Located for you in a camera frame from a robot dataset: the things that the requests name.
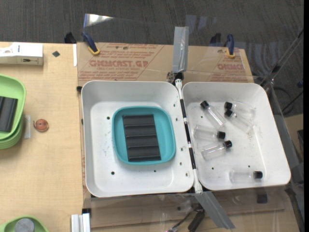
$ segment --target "black cap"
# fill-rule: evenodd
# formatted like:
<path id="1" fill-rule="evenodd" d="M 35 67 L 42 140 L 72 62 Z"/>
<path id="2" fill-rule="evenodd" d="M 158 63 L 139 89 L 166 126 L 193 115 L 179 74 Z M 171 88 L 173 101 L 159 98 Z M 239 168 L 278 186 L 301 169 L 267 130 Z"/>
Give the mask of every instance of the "black cap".
<path id="1" fill-rule="evenodd" d="M 262 171 L 254 171 L 254 178 L 255 179 L 262 179 L 263 178 L 263 172 Z"/>
<path id="2" fill-rule="evenodd" d="M 224 143 L 225 143 L 225 145 L 226 145 L 226 148 L 232 147 L 232 142 L 231 142 L 230 140 L 225 141 Z"/>
<path id="3" fill-rule="evenodd" d="M 224 108 L 226 108 L 226 109 L 231 109 L 232 108 L 232 103 L 230 103 L 230 102 L 226 102 L 225 104 L 224 104 Z"/>
<path id="4" fill-rule="evenodd" d="M 225 138 L 225 132 L 223 132 L 223 131 L 218 131 L 218 133 L 217 133 L 217 138 L 224 139 L 224 138 Z"/>
<path id="5" fill-rule="evenodd" d="M 226 116 L 226 117 L 230 117 L 231 115 L 232 115 L 232 111 L 231 110 L 227 110 L 225 113 L 224 113 L 224 115 Z"/>
<path id="6" fill-rule="evenodd" d="M 206 107 L 209 106 L 209 104 L 207 103 L 207 101 L 203 101 L 200 105 L 201 105 L 202 108 L 206 108 Z"/>

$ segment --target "vial with black cap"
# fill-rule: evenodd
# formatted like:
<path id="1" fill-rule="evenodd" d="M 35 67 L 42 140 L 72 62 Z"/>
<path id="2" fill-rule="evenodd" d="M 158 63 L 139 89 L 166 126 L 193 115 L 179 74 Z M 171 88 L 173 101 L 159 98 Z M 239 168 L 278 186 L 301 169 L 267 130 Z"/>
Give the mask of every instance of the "vial with black cap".
<path id="1" fill-rule="evenodd" d="M 205 116 L 216 129 L 219 129 L 226 123 L 223 116 L 219 114 L 214 106 L 209 105 L 207 101 L 203 101 L 200 106 L 203 108 Z"/>
<path id="2" fill-rule="evenodd" d="M 229 172 L 229 178 L 232 183 L 258 182 L 263 178 L 263 172 L 247 168 L 234 168 Z"/>
<path id="3" fill-rule="evenodd" d="M 224 115 L 233 125 L 242 129 L 244 132 L 249 132 L 254 127 L 254 124 L 249 117 L 240 116 L 238 113 L 231 110 L 227 110 Z"/>
<path id="4" fill-rule="evenodd" d="M 239 101 L 226 102 L 224 108 L 254 119 L 256 108 Z"/>
<path id="5" fill-rule="evenodd" d="M 193 135 L 196 139 L 205 141 L 217 141 L 225 138 L 225 132 L 219 131 L 213 127 L 196 125 L 193 129 Z"/>
<path id="6" fill-rule="evenodd" d="M 210 145 L 206 145 L 202 147 L 201 154 L 205 160 L 210 160 L 212 158 L 219 157 L 226 153 L 226 149 L 232 147 L 232 142 L 224 141 L 224 142 L 217 142 Z"/>

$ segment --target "gray round object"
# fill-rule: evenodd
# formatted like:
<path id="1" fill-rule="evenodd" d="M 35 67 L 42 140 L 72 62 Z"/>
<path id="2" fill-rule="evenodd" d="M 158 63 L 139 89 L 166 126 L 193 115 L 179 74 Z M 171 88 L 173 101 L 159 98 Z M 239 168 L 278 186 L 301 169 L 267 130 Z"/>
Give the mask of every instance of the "gray round object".
<path id="1" fill-rule="evenodd" d="M 20 219 L 15 225 L 15 232 L 34 232 L 34 223 L 29 218 Z"/>

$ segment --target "white tray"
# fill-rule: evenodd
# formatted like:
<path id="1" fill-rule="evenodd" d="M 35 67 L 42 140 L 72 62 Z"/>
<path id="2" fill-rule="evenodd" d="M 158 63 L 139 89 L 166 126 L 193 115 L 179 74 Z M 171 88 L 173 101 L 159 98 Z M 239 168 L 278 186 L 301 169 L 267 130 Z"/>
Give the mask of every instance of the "white tray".
<path id="1" fill-rule="evenodd" d="M 188 83 L 183 98 L 195 152 L 200 183 L 210 190 L 285 185 L 291 172 L 265 91 L 256 84 Z M 251 103 L 256 107 L 256 126 L 244 134 L 227 123 L 229 154 L 205 161 L 196 148 L 193 127 L 208 123 L 200 103 L 207 100 L 223 115 L 226 101 Z M 91 81 L 82 89 L 85 181 L 97 197 L 188 191 L 194 182 L 179 94 L 166 82 Z M 172 160 L 153 165 L 129 165 L 120 161 L 112 142 L 112 116 L 126 106 L 157 106 L 172 121 L 176 153 Z M 235 166 L 260 170 L 258 182 L 232 184 L 228 173 Z"/>

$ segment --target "brown round object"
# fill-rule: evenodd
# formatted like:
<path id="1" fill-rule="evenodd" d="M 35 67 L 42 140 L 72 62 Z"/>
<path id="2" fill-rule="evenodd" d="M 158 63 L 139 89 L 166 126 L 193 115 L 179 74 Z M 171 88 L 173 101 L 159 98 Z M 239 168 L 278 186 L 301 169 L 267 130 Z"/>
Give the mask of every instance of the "brown round object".
<path id="1" fill-rule="evenodd" d="M 38 119 L 35 124 L 33 122 L 34 128 L 40 132 L 44 132 L 48 130 L 48 122 L 45 119 Z"/>

